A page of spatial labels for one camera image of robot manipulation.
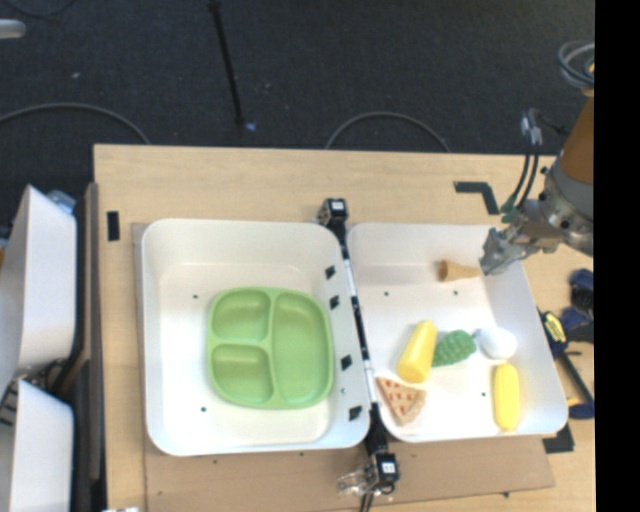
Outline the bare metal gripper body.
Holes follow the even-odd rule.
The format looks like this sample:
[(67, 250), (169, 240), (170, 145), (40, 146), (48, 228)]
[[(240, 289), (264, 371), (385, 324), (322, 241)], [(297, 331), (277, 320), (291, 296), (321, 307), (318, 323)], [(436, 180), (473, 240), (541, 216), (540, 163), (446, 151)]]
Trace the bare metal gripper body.
[(564, 244), (586, 256), (593, 255), (593, 221), (564, 200), (526, 200), (516, 209), (504, 237), (531, 247), (533, 252), (554, 252)]

